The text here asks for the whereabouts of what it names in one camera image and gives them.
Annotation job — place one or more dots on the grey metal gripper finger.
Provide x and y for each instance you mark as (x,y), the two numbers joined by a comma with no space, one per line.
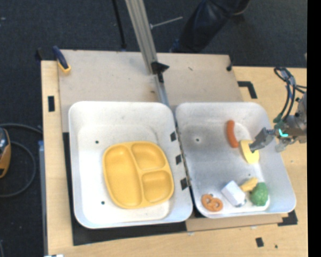
(264,134)
(260,144)

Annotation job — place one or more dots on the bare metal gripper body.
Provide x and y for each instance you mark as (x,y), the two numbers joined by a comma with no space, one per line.
(297,128)

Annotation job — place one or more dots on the yellow cheese wedge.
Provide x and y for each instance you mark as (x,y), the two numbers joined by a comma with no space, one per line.
(248,155)

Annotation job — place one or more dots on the orange sausage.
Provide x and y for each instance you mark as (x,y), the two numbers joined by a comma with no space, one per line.
(231,134)

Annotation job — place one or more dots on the yellow corn cob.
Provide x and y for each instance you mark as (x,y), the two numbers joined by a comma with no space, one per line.
(248,184)

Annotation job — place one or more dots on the green broccoli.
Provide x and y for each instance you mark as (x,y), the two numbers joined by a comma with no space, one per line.
(259,194)

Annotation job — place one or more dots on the white plastic tray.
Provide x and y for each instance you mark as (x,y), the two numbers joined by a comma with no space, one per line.
(123,116)
(211,165)

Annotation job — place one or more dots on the white carton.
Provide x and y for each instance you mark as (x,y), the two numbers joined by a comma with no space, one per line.
(233,193)

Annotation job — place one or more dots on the orange pretzel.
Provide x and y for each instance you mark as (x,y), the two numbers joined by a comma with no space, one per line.
(210,201)

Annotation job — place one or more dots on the thin black and white rod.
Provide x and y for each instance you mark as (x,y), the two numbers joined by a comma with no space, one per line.
(163,91)

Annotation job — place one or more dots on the person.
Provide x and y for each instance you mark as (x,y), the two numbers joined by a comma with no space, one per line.
(211,17)

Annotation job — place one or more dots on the yellow divided plate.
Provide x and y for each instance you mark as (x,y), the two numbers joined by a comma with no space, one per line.
(123,175)

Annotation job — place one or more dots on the brown cardboard board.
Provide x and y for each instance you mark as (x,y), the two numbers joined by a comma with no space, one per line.
(109,76)

